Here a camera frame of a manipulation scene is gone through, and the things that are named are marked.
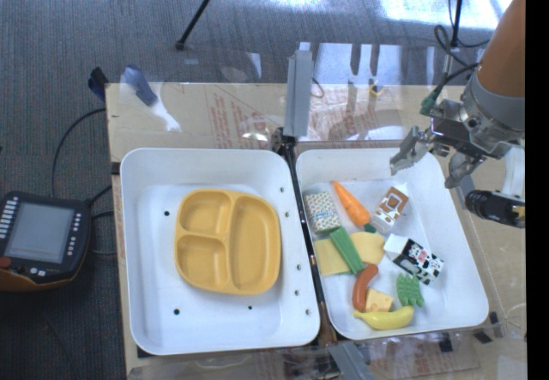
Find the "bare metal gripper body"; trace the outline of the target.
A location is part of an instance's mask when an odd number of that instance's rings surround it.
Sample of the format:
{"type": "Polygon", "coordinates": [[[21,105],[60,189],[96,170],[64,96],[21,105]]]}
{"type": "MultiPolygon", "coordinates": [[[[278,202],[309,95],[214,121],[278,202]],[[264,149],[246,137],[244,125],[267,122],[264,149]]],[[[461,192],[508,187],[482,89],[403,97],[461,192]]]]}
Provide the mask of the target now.
{"type": "Polygon", "coordinates": [[[481,114],[469,117],[462,103],[443,100],[430,111],[428,151],[446,157],[451,149],[474,158],[501,159],[512,148],[521,148],[519,139],[509,139],[506,129],[481,114]]]}

